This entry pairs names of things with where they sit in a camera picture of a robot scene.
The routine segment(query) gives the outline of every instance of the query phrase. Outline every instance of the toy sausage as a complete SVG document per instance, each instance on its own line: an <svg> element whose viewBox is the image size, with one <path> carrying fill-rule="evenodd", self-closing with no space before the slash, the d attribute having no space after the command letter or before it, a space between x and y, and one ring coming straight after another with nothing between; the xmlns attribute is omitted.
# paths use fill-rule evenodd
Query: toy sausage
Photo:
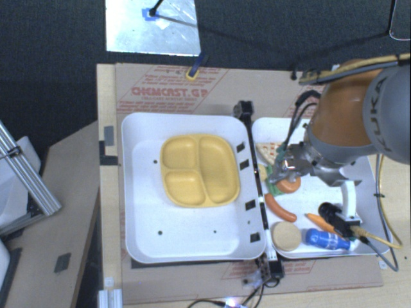
<svg viewBox="0 0 411 308"><path fill-rule="evenodd" d="M289 221L293 223L297 220L297 216L294 213L291 213L280 206L277 203L275 198L272 196L271 193L267 193L264 195L265 204L267 207L278 217L285 221Z"/></svg>

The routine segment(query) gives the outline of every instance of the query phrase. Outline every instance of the wooden board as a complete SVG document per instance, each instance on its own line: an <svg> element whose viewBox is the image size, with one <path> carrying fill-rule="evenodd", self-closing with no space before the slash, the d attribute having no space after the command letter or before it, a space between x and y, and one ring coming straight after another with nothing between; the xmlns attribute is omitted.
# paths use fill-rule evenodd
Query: wooden board
<svg viewBox="0 0 411 308"><path fill-rule="evenodd" d="M50 147L43 179L63 207L7 242L11 250L22 248L7 308L76 305L98 211L97 123ZM67 253L68 268L55 273Z"/></svg>
<svg viewBox="0 0 411 308"><path fill-rule="evenodd" d="M171 71L175 71L178 67L171 67ZM124 106L137 106L143 100L136 100L133 101L130 97L127 96L129 91L124 91L120 93L120 101L124 100L124 105L119 105L119 97L116 97L115 90L116 90L116 69L123 69L125 74L129 74L128 87L131 88L131 93L133 93L133 89L141 86L137 86L135 83L134 78L139 78L140 80L137 82L143 83L145 81L144 74L154 71L162 71L167 73L168 70L166 66L155 68L152 65L99 65L98 66L98 99L99 99L99 121L100 121L100 140L104 139L104 130L106 127L113 127L115 138L119 138L116 135L117 126L118 126L118 119L116 120L116 112L122 113ZM176 74L181 73L179 69L175 71ZM207 99L205 100L198 100L196 105L194 105L193 110L191 111L192 114L221 114L227 115L232 110L234 104L240 100L245 99L246 93L250 96L247 96L248 99L254 101L254 106L258 110L258 117L261 116L289 116L292 113L292 97L301 92L302 89L299 89L298 86L292 83L288 79L288 75L286 73L278 73L279 76L276 74L268 72L268 71L242 71L242 70L230 70L229 72L221 72L222 73L222 80L218 82L221 89L215 90L214 87L209 89ZM142 91L135 90L135 93L142 93ZM269 99L267 97L272 97L272 103L269 103ZM110 154L117 155L118 151L121 151L121 147L117 147L117 143L115 142L114 145L106 147L106 154L107 151ZM106 215L106 222L103 222L103 251L105 252L103 255L103 270L105 277L113 277L114 279L114 286L112 284L110 286L105 286L105 289L112 289L112 288L121 288L123 285L122 277L122 269L121 269L121 252L119 248L116 246L118 243L118 239L121 238L122 233L119 228L119 224L121 223L121 213L118 208L118 200L119 200L119 193L120 195L122 190L118 188L118 176L115 175L113 169L117 169L116 166L103 166L101 168L101 174L105 182L101 185L106 187L105 191L101 192L101 211L102 215ZM347 304L351 305L364 305L364 306L373 306L373 307L386 307L387 304L398 304L399 307L405 305L410 301L410 292L405 291L406 288L409 288L411 281L410 281L410 264L408 258L411 256L410 252L410 167L404 166L392 161L386 161L385 163L385 171L383 176L383 192L387 195L387 197L391 197L387 199L387 212L393 227L399 233L399 236L404 241L404 249L400 252L397 252L398 260L400 262L401 271L399 273L394 273L390 269L382 270L382 276L384 280L384 287L368 287L368 288L361 288L361 284L356 284L355 280L352 279L352 282L348 281L344 284L339 284L335 287L330 287L327 285L328 280L323 279L324 285L321 286L312 286L312 284L306 284L306 289L304 293L288 293L288 294L281 294L281 295L266 295L263 301L260 304L260 307L273 307L275 304L276 307L289 307L289 306L305 306L305 307L329 307L332 303L334 306L346 306ZM361 257L364 259L364 264L375 264L377 265L377 260L372 257ZM361 259L353 259L356 260L355 263L346 264L345 269L341 269L341 265L338 268L335 268L336 273L341 273L345 279L350 279L350 273L353 268L356 270L358 268L364 267L362 265ZM376 271L375 267L364 267L365 269L370 268L370 270ZM333 267L328 268L328 273L333 272ZM282 292L290 292L292 285L290 285L291 277L285 278L281 285L274 289L268 290L266 293L282 293ZM159 282L155 286L157 292L160 291L158 289L159 286L163 286L166 283L166 280L159 279ZM185 307L189 305L190 301L179 301L179 302L166 302L166 303L159 303L155 302L152 304L139 304L139 305L126 305L125 307Z"/></svg>

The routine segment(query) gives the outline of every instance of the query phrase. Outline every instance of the black clip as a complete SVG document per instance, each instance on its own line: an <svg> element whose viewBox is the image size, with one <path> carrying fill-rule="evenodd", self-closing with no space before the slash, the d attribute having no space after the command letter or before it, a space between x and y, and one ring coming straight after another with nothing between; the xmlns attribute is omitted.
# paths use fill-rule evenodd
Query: black clip
<svg viewBox="0 0 411 308"><path fill-rule="evenodd" d="M7 151L6 155L0 156L0 160L6 157L16 157L22 153L22 149L20 146L13 147L9 151Z"/></svg>

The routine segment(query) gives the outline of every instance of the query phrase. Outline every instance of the cardboard sheet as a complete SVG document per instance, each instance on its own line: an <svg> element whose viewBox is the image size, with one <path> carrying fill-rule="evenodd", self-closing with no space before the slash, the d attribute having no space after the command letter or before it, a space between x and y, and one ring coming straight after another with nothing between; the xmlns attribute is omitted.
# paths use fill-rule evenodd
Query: cardboard sheet
<svg viewBox="0 0 411 308"><path fill-rule="evenodd" d="M252 100L254 120L259 117L288 117L293 112L296 97L311 89L300 87L290 79L288 72L201 68L197 80L191 82L185 79L187 69L181 66L132 64L113 67L120 165L119 129L129 113L229 116L239 100ZM120 166L121 273L125 304L245 296L252 291L243 286L242 280L256 270L254 261L178 266L147 266L133 262L125 248L122 174ZM284 268L286 276L280 286L267 289L267 293L382 286L380 268L374 256L286 261Z"/></svg>

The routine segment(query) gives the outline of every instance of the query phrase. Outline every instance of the metal frame bar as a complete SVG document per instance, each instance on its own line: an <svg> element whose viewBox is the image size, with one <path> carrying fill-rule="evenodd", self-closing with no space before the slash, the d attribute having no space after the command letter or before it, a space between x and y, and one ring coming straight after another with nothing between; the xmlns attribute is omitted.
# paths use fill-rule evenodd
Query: metal frame bar
<svg viewBox="0 0 411 308"><path fill-rule="evenodd" d="M24 152L18 147L16 141L1 121L0 156L7 161L14 173L19 177L43 215L50 216L61 209L62 206L60 202L46 187L39 174L28 162ZM31 217L31 214L27 214L0 229L0 235L4 235L5 232L10 234L11 231L9 231L9 229L18 230L28 226L36 220L39 220L38 216Z"/></svg>

